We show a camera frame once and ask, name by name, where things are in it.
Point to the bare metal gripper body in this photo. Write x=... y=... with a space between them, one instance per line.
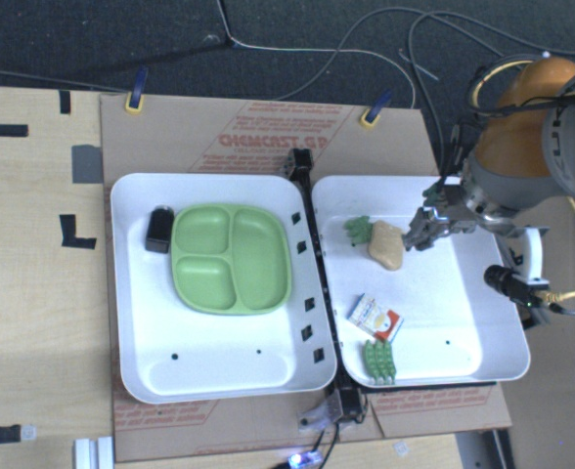
x=456 y=210

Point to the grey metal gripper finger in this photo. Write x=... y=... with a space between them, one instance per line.
x=428 y=240
x=413 y=231

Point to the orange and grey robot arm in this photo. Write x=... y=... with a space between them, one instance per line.
x=512 y=135

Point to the white plastic tray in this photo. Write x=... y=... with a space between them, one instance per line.
x=439 y=306
x=219 y=354

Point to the white red blue carton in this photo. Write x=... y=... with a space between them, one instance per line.
x=375 y=318

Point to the green pea pods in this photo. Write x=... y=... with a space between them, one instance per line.
x=379 y=362

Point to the green divided plate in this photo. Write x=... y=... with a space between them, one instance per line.
x=258 y=262

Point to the brown cardboard board red print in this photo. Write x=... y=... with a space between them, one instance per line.
x=180 y=135

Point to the small black bottle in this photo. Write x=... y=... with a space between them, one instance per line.
x=159 y=230

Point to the black cylinder on white bracket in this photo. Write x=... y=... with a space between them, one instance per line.
x=507 y=279

